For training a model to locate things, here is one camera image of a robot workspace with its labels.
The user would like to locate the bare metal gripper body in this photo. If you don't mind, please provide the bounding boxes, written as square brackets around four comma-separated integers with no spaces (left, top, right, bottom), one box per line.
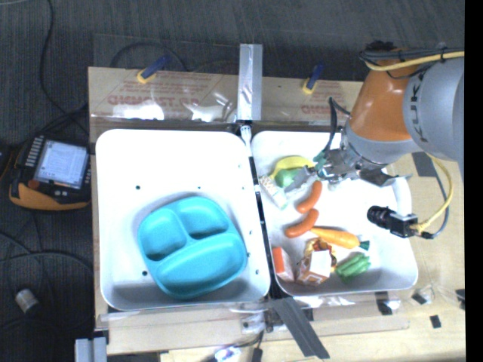
[315,141,383,184]

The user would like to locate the green pepper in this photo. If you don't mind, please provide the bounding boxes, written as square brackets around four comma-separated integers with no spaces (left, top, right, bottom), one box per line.
[274,168,300,189]

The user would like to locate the yellow banana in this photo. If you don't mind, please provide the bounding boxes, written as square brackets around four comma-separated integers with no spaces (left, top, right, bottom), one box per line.
[269,155,316,179]

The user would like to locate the orange sausage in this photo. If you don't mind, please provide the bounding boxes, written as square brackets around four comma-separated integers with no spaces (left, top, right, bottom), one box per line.
[284,207,320,239]
[295,179,324,215]

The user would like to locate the white patterned packet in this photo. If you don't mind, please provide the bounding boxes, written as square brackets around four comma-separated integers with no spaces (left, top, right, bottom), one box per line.
[258,174,289,211]

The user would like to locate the white plastic tray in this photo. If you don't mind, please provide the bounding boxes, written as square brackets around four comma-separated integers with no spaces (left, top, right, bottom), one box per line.
[250,130,420,298]
[94,128,272,312]

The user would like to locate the yellow and red packet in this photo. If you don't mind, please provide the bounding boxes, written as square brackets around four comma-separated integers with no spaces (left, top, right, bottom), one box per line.
[304,236,338,272]

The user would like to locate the orange carrot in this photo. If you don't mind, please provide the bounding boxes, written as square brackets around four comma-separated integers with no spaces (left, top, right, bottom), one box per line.
[309,225,371,251]

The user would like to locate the orange and white packet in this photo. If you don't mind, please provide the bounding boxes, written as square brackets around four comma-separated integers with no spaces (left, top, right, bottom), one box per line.
[271,246,296,283]

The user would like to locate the white and orange carton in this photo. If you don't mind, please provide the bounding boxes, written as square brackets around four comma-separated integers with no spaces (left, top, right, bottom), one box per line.
[295,249,334,287]

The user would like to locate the green bean pods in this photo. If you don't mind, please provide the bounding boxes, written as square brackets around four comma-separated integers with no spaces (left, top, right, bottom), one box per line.
[334,251,372,284]

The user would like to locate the blue divided plate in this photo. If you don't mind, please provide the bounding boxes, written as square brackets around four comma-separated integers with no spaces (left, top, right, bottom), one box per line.
[136,195,248,301]

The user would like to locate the small grey metal cylinder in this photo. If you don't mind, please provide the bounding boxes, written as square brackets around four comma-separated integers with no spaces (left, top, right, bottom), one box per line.
[14,288,41,314]

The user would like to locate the black cylinder on white bracket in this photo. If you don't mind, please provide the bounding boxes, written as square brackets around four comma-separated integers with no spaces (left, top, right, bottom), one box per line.
[366,175,419,239]

